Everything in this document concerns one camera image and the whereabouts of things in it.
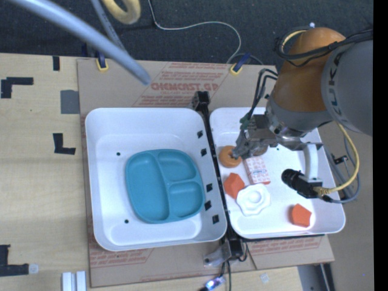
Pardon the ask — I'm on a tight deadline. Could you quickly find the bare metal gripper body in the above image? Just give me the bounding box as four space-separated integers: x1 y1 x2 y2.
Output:
246 114 307 157

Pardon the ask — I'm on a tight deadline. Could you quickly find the orange doughnut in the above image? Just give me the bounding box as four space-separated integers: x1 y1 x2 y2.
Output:
218 145 244 169

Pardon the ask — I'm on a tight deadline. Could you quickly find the pink and white carton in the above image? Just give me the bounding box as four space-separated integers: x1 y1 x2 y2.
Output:
243 156 272 186

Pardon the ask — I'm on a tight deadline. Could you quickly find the orange house-shaped block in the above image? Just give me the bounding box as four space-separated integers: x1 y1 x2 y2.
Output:
223 172 246 200
288 203 313 229

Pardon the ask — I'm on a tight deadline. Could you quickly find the white fried egg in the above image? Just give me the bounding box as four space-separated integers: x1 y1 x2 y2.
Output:
236 183 272 218

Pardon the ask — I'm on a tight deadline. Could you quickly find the white plastic tray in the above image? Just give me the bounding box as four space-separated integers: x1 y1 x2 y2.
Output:
84 107 229 252
209 106 347 240

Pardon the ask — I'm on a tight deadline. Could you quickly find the blue divided plate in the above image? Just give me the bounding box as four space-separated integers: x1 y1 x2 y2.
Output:
124 149 207 225

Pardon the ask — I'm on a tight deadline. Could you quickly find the brown cardboard board red print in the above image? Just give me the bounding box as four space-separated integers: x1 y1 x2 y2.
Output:
76 58 336 289

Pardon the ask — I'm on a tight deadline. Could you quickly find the black cylinder on white bracket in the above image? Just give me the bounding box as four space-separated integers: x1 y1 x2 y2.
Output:
281 142 324 199

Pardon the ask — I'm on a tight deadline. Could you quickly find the black block with thin wires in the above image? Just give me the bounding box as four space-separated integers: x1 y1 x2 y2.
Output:
227 237 245 259

